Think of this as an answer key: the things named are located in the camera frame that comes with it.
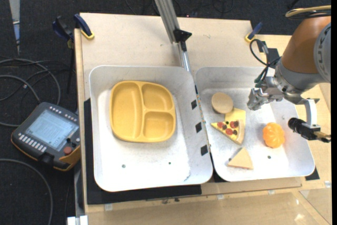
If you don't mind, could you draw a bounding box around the round brown biscuit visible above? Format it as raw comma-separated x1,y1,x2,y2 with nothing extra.
211,92,234,114

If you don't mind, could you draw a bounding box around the black cylinder on white bracket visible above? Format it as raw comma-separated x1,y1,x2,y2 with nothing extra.
288,98,322,141

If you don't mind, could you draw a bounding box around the yellow divided plate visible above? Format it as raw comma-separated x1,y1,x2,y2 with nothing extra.
109,80,177,143

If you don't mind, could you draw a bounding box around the tan triangular sandwich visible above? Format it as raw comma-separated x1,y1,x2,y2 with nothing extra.
227,146,254,170

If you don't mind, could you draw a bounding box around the yellow pizza slice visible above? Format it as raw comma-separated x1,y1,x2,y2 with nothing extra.
210,107,247,145

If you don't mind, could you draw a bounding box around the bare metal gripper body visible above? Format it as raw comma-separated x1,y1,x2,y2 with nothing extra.
259,76,304,104

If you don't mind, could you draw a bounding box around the pale wood board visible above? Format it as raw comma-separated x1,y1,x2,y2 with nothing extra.
78,12,303,213

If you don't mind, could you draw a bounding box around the orange tangerine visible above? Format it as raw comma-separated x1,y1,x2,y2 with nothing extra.
262,122,285,149

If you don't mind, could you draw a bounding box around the white plastic tray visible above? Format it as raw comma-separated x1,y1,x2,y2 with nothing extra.
194,66,316,183
88,65,214,192

